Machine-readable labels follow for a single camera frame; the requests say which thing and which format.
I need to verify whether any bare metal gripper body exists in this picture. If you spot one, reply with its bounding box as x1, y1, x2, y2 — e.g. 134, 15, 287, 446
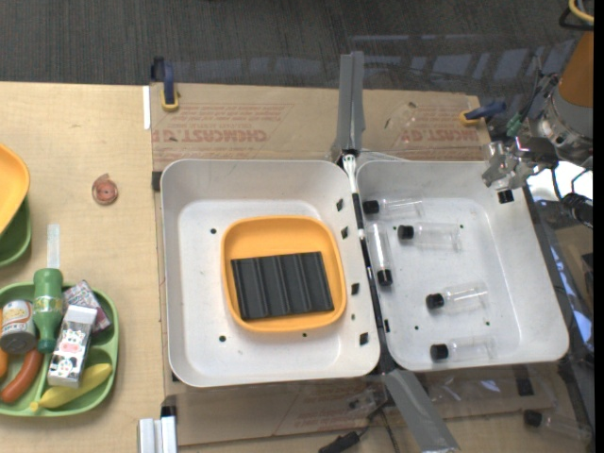
513, 105, 595, 169

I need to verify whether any clear plastic bottle black cap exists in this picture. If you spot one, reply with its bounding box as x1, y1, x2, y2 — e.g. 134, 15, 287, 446
428, 336, 498, 363
425, 282, 490, 312
485, 141, 516, 206
361, 196, 426, 221
396, 221, 463, 253
364, 223, 394, 288
522, 408, 592, 444

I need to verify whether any white plastic tray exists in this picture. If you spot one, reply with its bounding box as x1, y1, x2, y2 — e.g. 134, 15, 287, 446
159, 158, 382, 390
354, 159, 571, 374

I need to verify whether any thin black and white rod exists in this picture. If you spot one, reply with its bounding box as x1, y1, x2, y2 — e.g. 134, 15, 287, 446
341, 152, 394, 373

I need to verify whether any brown cardboard board red print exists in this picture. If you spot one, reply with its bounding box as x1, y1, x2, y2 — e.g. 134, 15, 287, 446
149, 81, 559, 446

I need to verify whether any orange plate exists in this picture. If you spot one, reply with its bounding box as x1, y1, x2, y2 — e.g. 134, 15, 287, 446
220, 214, 348, 334
0, 143, 31, 236

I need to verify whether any black ribbed rack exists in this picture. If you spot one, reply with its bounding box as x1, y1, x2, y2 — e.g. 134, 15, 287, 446
229, 250, 337, 322

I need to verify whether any pink round doughnut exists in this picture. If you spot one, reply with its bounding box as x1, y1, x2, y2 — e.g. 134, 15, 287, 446
91, 173, 120, 206

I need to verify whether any pink patterned packet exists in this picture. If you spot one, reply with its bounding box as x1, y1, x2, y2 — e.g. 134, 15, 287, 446
61, 279, 113, 334

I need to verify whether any green divided plate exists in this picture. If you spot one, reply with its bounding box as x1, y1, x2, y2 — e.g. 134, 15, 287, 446
0, 281, 120, 418

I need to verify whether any white cow print carton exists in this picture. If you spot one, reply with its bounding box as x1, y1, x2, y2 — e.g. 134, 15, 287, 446
46, 304, 99, 390

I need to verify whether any green bottle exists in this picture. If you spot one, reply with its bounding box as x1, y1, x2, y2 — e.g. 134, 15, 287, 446
32, 267, 65, 355

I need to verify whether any yellow banana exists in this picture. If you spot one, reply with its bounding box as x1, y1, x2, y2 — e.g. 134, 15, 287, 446
38, 361, 114, 411

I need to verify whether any small orange labelled can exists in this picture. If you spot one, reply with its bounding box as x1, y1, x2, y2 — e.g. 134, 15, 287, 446
0, 298, 39, 355

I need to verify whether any red sausage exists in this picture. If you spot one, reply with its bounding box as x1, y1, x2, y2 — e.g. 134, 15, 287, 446
0, 347, 45, 405

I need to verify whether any black cylinder on white bracket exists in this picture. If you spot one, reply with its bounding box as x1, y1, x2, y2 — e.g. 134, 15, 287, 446
551, 160, 595, 229

